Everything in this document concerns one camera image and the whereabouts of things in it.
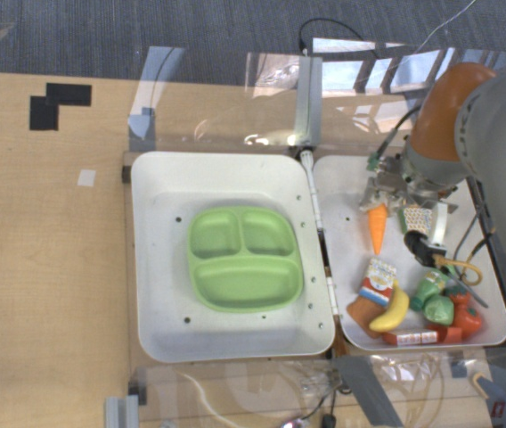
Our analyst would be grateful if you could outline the black cylinder on white bracket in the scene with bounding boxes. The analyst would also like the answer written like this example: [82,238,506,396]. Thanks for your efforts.
[404,202,450,268]

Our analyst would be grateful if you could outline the yellow banana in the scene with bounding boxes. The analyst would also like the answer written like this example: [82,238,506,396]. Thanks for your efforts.
[368,279,411,333]

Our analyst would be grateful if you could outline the green lettuce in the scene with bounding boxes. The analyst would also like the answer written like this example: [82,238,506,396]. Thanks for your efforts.
[422,294,455,327]

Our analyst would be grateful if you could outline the green divided plate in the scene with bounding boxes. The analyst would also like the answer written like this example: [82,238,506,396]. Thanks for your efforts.
[186,206,305,314]

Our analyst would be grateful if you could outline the pale wood board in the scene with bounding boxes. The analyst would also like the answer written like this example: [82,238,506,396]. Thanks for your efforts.
[0,71,506,428]

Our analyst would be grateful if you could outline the orange bread slice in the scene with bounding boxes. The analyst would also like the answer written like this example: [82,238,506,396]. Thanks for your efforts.
[346,293,387,340]

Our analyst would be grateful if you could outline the orange carrot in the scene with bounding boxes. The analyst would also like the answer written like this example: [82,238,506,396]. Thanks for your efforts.
[368,202,389,257]

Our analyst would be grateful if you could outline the white red and blue carton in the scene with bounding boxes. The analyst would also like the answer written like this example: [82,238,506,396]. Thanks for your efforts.
[359,257,398,309]

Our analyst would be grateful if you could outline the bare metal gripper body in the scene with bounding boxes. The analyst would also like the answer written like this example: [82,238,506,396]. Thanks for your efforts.
[367,156,448,205]

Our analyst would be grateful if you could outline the green bottle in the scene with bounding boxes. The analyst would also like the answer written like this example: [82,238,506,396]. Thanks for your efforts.
[409,270,449,312]

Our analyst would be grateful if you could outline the red and white box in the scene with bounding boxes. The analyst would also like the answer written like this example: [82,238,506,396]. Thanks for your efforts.
[382,329,440,347]

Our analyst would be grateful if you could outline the thin black and white rod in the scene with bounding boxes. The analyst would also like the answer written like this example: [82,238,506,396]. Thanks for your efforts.
[299,148,339,317]

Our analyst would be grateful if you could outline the white plastic tray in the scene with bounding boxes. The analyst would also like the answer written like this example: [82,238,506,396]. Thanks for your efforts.
[130,151,337,365]
[313,154,506,352]

